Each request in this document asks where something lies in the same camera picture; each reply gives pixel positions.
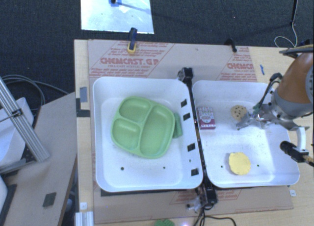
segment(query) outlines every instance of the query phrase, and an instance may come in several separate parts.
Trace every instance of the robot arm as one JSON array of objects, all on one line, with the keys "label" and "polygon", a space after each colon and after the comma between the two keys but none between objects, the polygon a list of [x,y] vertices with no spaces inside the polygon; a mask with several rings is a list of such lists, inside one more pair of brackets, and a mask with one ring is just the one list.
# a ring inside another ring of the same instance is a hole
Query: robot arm
[{"label": "robot arm", "polygon": [[[296,131],[298,145],[290,142],[282,142],[280,148],[297,162],[307,162],[313,166],[313,159],[305,150],[305,128],[294,123],[294,119],[304,117],[313,113],[313,45],[282,51],[284,55],[295,58],[285,75],[274,74],[262,97],[261,101],[254,107],[252,114],[246,116],[236,125],[241,129],[258,121],[262,128],[269,124],[279,124],[287,130]],[[279,86],[270,92],[274,82]],[[264,104],[265,96],[270,92],[271,102]]]}]

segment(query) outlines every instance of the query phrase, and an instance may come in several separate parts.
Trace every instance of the silver panel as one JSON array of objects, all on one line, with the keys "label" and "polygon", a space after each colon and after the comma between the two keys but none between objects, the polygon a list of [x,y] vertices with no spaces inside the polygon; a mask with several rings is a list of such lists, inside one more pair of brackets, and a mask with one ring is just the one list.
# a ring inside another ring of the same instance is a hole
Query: silver panel
[{"label": "silver panel", "polygon": [[154,33],[149,0],[81,0],[83,30]]}]

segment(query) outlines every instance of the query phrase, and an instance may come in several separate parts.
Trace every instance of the green plate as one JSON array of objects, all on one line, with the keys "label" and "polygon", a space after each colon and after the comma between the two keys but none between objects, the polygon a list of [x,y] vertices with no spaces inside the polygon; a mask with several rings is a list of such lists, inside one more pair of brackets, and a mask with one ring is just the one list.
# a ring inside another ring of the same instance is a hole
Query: green plate
[{"label": "green plate", "polygon": [[128,152],[154,159],[166,153],[173,136],[178,136],[178,131],[180,136],[182,130],[176,125],[175,115],[169,108],[132,96],[124,99],[116,111],[111,138]]}]

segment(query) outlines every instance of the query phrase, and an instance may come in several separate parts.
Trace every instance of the blue tape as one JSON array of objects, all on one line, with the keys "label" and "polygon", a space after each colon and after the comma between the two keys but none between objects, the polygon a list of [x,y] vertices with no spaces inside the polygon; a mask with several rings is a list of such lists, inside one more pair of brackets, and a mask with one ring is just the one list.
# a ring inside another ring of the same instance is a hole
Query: blue tape
[{"label": "blue tape", "polygon": [[264,67],[263,67],[262,65],[260,65],[260,67],[261,67],[261,72],[262,72],[262,74],[265,75],[265,73],[264,73]]},{"label": "blue tape", "polygon": [[111,0],[108,0],[108,1],[109,1],[109,4],[113,7],[117,7],[122,4],[122,0],[116,0],[115,4],[111,3]]}]

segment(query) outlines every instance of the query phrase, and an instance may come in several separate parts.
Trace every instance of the green sponge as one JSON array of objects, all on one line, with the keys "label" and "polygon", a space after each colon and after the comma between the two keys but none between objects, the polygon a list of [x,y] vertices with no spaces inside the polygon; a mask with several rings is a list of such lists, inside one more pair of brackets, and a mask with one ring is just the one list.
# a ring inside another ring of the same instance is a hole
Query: green sponge
[{"label": "green sponge", "polygon": [[182,136],[182,127],[181,127],[181,121],[180,121],[180,116],[177,113],[173,114],[175,116],[175,129],[173,131],[173,136],[172,138],[178,138],[180,136]]},{"label": "green sponge", "polygon": [[157,220],[154,226],[175,226],[174,222],[170,221],[169,219],[166,220]]}]

